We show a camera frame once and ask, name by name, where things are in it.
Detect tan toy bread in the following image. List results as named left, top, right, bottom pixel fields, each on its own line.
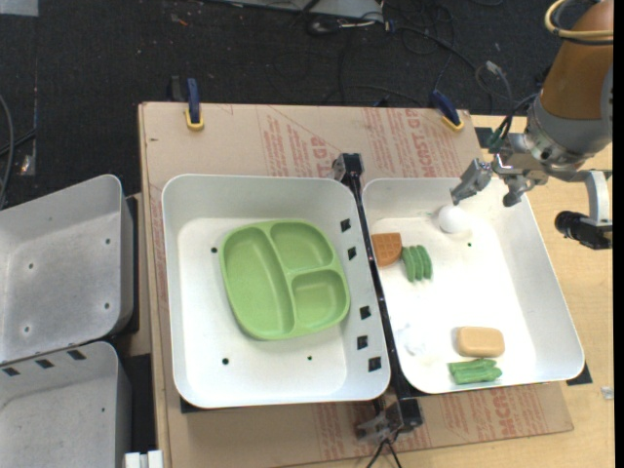
left=454, top=326, right=506, bottom=359

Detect black block with thin wires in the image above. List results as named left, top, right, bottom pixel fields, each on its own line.
left=354, top=397, right=424, bottom=441
left=332, top=152, right=366, bottom=187

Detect white plastic tray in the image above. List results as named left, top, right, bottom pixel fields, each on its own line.
left=160, top=173, right=393, bottom=410
left=0, top=340, right=133, bottom=468
left=361, top=175, right=586, bottom=396
left=0, top=174, right=136, bottom=366

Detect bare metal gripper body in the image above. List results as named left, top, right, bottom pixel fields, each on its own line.
left=489, top=133, right=587, bottom=187

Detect green sliced toy cucumber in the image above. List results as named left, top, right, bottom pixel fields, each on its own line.
left=400, top=244, right=434, bottom=283

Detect white ball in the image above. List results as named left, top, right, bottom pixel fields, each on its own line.
left=437, top=205, right=469, bottom=235

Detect brown cardboard board red print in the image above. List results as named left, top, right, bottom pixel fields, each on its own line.
left=137, top=100, right=575, bottom=468

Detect green toy beans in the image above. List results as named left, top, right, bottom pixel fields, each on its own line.
left=447, top=358, right=504, bottom=386

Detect thin black rod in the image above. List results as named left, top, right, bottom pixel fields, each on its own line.
left=344, top=175, right=415, bottom=407

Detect black cylinder on white bracket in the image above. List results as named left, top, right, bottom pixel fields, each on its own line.
left=554, top=167, right=614, bottom=251

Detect green divided plate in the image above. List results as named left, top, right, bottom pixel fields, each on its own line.
left=218, top=218, right=352, bottom=342

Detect brown toy waffle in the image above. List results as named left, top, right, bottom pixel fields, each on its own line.
left=370, top=231, right=405, bottom=269

